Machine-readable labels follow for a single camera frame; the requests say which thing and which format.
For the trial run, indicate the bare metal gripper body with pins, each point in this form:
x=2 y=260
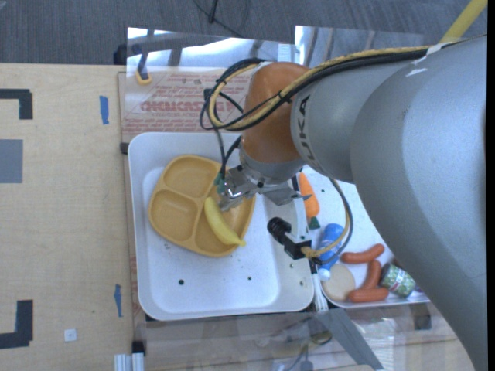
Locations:
x=247 y=182

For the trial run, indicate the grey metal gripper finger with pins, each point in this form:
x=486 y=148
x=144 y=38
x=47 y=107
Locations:
x=286 y=196
x=232 y=203

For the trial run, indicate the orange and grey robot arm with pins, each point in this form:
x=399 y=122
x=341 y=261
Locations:
x=406 y=137

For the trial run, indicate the orange carrot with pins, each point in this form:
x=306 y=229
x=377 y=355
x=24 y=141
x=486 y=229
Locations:
x=309 y=199

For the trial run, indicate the yellow banana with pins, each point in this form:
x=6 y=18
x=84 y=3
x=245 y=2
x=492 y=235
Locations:
x=220 y=224

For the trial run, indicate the yellow divided plate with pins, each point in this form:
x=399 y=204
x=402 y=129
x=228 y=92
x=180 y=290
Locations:
x=178 y=207

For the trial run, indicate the blue bottle white cap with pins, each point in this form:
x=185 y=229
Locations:
x=329 y=238

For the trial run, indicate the white plastic tray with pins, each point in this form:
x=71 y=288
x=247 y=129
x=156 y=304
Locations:
x=216 y=284
x=363 y=230

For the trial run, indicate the red sausage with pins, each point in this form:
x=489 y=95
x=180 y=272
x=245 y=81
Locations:
x=363 y=254
x=373 y=274
x=367 y=295

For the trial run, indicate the round tan biscuit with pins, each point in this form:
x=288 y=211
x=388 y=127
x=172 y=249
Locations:
x=339 y=282

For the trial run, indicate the brown cardboard board red print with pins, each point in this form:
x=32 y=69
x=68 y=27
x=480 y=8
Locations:
x=174 y=106

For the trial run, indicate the green can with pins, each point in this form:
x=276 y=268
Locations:
x=398 y=280

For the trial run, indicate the black cylinder on white bracket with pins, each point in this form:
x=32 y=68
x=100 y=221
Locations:
x=295 y=246

